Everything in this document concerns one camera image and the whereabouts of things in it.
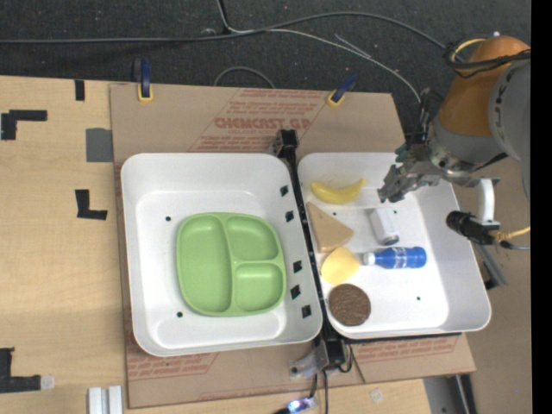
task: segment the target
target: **cardboard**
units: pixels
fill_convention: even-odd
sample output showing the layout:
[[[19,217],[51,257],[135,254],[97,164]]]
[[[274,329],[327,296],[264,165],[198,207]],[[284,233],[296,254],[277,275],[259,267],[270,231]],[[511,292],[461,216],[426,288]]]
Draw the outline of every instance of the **cardboard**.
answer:
[[[308,354],[310,342],[172,359],[138,348],[130,322],[122,163],[139,153],[269,152],[279,129],[297,130],[299,159],[313,152],[392,152],[403,142],[392,97],[348,93],[334,108],[324,91],[156,85],[154,94],[151,103],[141,103],[136,84],[110,86],[129,406],[306,391],[310,380],[290,379],[289,363]],[[330,386],[474,370],[464,335],[371,342],[353,350],[351,372],[332,374]]]

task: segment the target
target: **chocolate cookie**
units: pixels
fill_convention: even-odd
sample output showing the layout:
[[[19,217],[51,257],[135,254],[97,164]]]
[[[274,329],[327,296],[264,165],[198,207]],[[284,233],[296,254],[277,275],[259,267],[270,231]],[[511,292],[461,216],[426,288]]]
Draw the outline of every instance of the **chocolate cookie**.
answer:
[[[349,327],[366,321],[372,309],[368,295],[352,284],[342,284],[334,288],[329,293],[328,305],[337,321]]]

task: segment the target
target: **divided green plate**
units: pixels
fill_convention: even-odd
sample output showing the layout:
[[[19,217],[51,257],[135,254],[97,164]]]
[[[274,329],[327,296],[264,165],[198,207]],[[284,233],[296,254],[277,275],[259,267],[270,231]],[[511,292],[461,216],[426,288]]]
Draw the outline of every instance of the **divided green plate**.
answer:
[[[285,295],[279,238],[266,220],[240,213],[201,213],[186,218],[177,236],[180,292],[208,316],[269,311]]]

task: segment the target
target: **yellow banana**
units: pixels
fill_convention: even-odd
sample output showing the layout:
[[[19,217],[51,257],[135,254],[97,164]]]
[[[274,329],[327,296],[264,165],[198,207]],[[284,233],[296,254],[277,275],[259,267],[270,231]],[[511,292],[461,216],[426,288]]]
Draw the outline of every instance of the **yellow banana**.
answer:
[[[340,189],[333,189],[324,183],[312,181],[310,188],[314,195],[328,204],[346,204],[353,201],[361,193],[362,186],[367,181],[364,178],[359,179],[352,185],[342,187]]]

